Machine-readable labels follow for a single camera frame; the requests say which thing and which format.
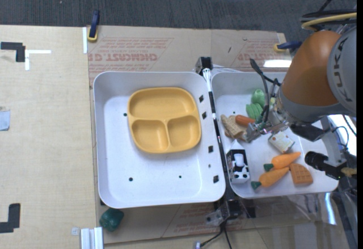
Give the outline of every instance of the white tray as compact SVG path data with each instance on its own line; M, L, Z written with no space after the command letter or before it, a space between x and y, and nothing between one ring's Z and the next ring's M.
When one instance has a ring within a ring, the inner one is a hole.
M202 131L195 147L150 154L136 146L124 114L131 94L149 87L181 87L192 94ZM122 209L213 202L223 196L226 184L203 77L193 72L108 71L94 80L94 101L98 189L106 205Z
M271 79L277 78L280 82L283 80L285 73L264 73ZM212 89L214 93L214 101L216 103L217 117L220 119L222 114L227 117L230 115L245 115L246 104L251 103L252 93L260 88L264 90L261 77L254 72L222 72L213 76ZM224 127L221 121L218 122L221 132L221 140L225 152L228 152L232 143L232 139L224 134ZM294 185L290 173L285 175L278 183L271 187L259 187L253 190L251 181L258 181L259 176L264 173L263 164L270 163L272 157L277 156L280 152L268 142L269 135L260 136L251 143L241 141L240 143L246 150L248 168L250 170L250 179L243 184L231 184L234 192L245 199L257 199L261 197L285 196L303 193L331 192L337 185L338 181L329 178L325 172L318 171L308 166L304 157L308 151L316 151L327 155L327 150L322 140L310 142L304 138L298 137L292 133L290 129L284 131L295 144L291 151L300 151L302 155L295 161L304 165L313 177L313 183L309 185Z

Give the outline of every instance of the blue clamp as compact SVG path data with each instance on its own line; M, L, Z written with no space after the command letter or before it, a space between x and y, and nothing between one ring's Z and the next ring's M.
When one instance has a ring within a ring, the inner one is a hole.
M301 44L302 44L301 41L293 40L293 41L289 41L287 43L275 44L273 46L273 50L275 52L284 52L287 49L299 48Z
M97 40L97 25L99 21L100 21L100 11L95 10L93 11L91 28L87 35L88 41L94 42Z

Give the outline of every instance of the toy food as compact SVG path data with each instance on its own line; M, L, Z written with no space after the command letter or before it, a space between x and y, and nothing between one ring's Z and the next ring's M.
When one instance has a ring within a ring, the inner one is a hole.
M265 172L260 175L258 182L251 182L252 188L256 189L259 186L269 187L280 180L285 174L289 172L289 167L283 167L275 170Z
M294 184L309 184L313 183L313 177L307 168L298 163L290 164L291 176Z
M269 137L268 142L270 142L274 147L276 147L279 152L286 153L295 144L295 141L290 139L290 137L283 131L279 131Z
M257 119L257 117L262 113L262 107L257 103L247 104L246 112L250 118Z
M254 93L252 94L251 98L252 103L260 104L261 107L265 106L265 93L263 90L258 88Z
M301 152L291 152L291 153L284 153L278 156L275 156L271 159L271 163L266 163L263 165L266 171L269 171L272 168L283 168L289 166L293 163L296 159L299 158Z
M124 212L118 209L109 208L107 211L105 211L102 214L100 218L100 225L101 227L105 228L107 231L113 232L117 229L123 217L124 217Z
M235 121L235 116L221 115L221 121L225 128L225 135L231 138L240 138L246 131L245 127L238 125Z
M236 115L235 121L237 124L247 127L249 123L254 123L255 119L243 115Z

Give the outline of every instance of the orange carrot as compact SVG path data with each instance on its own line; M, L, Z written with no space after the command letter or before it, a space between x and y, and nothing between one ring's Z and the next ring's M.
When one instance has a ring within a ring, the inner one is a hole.
M249 117L246 117L243 115L237 115L235 118L235 121L237 124L247 127L249 123L254 123L255 119L252 119L252 118L249 118Z
M269 171L272 168L283 168L289 166L293 163L296 159L299 158L301 152L291 152L291 153L284 153L278 156L275 156L271 159L271 163L266 163L263 165L266 171Z
M289 171L289 167L283 167L276 170L271 170L260 175L258 182L251 182L252 188L256 189L260 185L269 187L280 180Z

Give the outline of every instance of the yellow plastic plate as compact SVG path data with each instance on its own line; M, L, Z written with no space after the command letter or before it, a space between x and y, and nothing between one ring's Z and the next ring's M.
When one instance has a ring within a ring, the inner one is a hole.
M128 101L132 138L148 153L188 150L199 143L201 125L193 96L178 87L145 88Z

